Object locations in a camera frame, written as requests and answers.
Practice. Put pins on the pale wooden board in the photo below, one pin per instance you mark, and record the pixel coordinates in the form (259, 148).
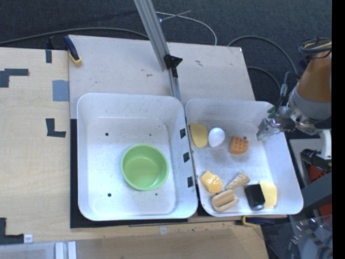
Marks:
(121, 66)

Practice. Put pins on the orange toy waffle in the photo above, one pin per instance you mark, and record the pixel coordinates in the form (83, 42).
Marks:
(238, 145)

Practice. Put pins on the green bowl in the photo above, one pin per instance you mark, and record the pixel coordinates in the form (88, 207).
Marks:
(144, 167)

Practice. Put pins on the pale yellow toy slice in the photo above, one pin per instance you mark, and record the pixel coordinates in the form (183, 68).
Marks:
(270, 194)

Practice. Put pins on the beige toy wedge slice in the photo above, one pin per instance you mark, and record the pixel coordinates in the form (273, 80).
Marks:
(238, 181)

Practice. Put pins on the yellow toy cheese slice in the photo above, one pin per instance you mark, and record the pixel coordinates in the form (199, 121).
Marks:
(199, 135)

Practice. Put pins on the black can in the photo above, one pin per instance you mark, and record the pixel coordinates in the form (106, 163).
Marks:
(254, 197)

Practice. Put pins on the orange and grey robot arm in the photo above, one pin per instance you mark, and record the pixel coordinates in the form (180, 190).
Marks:
(314, 82)

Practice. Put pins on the white plastic tray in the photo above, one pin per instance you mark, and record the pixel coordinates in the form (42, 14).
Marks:
(107, 158)
(242, 166)

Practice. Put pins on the yellow ridged toy pastry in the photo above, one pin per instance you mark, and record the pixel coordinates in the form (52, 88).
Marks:
(212, 182)

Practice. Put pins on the tan toy hot dog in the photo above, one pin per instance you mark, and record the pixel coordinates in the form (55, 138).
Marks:
(224, 200)

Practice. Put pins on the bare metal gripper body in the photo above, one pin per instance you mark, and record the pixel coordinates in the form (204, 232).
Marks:
(293, 119)

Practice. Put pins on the white toy egg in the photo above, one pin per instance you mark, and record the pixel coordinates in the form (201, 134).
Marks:
(216, 137)

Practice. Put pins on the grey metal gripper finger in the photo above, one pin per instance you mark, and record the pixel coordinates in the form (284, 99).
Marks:
(272, 132)
(262, 129)

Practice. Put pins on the black cylinder on white bracket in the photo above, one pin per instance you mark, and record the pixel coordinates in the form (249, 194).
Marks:
(316, 158)

